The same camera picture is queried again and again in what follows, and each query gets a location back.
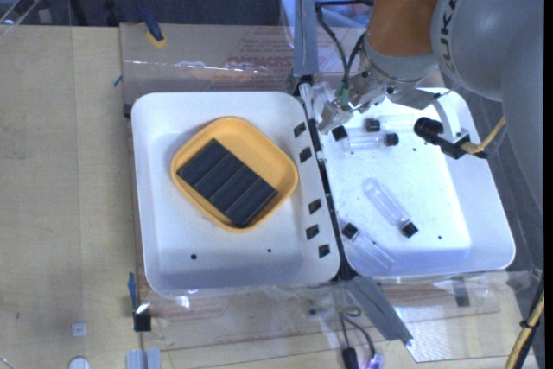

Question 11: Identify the black ribbed rectangular block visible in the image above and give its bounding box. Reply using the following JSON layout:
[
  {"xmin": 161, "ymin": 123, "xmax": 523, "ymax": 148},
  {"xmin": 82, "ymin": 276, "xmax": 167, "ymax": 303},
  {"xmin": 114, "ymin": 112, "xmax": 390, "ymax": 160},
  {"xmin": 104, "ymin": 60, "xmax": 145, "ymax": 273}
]
[{"xmin": 175, "ymin": 137, "xmax": 279, "ymax": 230}]

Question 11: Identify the yellow square plate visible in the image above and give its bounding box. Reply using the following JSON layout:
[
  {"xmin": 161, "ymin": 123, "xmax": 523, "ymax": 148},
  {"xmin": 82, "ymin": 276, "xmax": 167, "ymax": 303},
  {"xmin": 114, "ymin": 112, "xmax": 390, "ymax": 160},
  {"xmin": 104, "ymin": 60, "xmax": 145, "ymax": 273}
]
[{"xmin": 169, "ymin": 116, "xmax": 301, "ymax": 235}]

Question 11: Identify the white plastic tray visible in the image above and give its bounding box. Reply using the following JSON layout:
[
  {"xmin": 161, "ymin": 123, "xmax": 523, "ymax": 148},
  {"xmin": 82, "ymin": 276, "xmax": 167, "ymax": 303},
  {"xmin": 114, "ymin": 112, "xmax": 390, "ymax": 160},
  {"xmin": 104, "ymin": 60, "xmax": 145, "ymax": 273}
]
[
  {"xmin": 316, "ymin": 86, "xmax": 517, "ymax": 279},
  {"xmin": 130, "ymin": 91, "xmax": 342, "ymax": 294}
]

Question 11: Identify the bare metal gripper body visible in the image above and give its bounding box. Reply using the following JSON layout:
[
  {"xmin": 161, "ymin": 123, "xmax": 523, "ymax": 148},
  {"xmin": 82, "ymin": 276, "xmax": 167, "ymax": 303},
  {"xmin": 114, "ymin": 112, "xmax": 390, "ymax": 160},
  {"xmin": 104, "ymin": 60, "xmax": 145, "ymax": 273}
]
[{"xmin": 347, "ymin": 69, "xmax": 419, "ymax": 107}]

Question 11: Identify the black block with thin wires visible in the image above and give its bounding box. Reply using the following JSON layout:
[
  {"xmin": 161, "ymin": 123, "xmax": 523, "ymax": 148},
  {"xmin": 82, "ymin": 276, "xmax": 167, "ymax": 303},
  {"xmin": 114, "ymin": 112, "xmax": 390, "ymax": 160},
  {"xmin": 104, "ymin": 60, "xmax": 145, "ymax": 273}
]
[{"xmin": 296, "ymin": 74, "xmax": 315, "ymax": 96}]

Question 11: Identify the black cylinder on white bracket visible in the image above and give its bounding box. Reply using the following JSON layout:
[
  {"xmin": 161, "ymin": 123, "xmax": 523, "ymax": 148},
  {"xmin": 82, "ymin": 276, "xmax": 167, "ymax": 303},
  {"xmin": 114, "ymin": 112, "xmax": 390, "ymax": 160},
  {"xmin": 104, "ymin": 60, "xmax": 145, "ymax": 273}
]
[{"xmin": 413, "ymin": 97, "xmax": 476, "ymax": 162}]

